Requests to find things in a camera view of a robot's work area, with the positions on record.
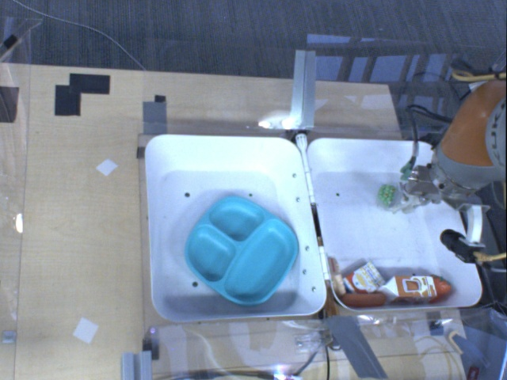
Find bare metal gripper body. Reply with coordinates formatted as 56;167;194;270
402;164;482;212

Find green grapes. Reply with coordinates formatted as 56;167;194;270
376;184;398;210

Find white plastic tray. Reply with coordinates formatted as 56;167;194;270
307;137;484;313
143;134;328;324

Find orange and yellow packet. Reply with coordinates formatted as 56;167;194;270
343;260;387;295

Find orange and white carton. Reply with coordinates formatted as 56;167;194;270
380;274;438;305

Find orange carrot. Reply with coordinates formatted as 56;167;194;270
431;274;452;297

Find beige toy bread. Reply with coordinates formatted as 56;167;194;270
327;256;346;295

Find brown sausage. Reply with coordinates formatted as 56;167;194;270
341;292;387;309

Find thin black and white rod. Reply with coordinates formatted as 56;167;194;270
295;133;330;281

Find blue divided plate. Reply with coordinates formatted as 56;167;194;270
185;196;300;306

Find black cylinder on white bracket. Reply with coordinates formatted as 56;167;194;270
440;203;490;263

